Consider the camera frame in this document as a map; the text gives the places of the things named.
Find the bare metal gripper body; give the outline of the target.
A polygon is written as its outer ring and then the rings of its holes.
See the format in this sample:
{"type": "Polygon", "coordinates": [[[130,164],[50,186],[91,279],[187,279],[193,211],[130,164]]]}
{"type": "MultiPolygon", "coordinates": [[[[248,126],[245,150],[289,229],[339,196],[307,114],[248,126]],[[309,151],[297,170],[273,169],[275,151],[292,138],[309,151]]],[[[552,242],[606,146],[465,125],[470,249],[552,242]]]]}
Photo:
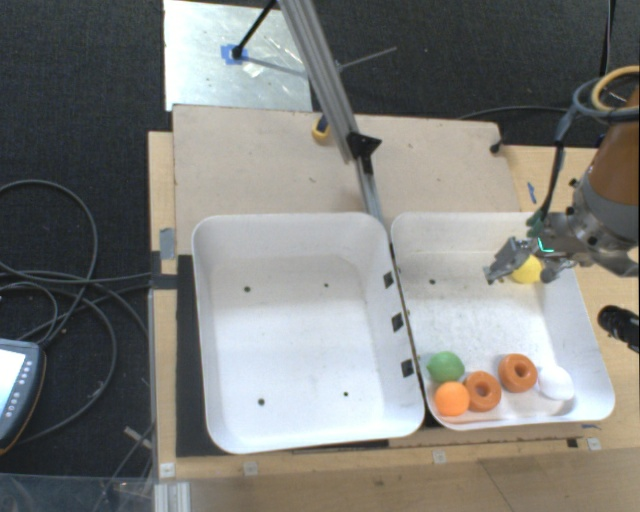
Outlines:
{"type": "Polygon", "coordinates": [[[563,213],[552,213],[542,231],[542,258],[567,258],[576,266],[597,265],[614,275],[637,275],[629,253],[638,246],[639,209],[576,190],[563,213]]]}

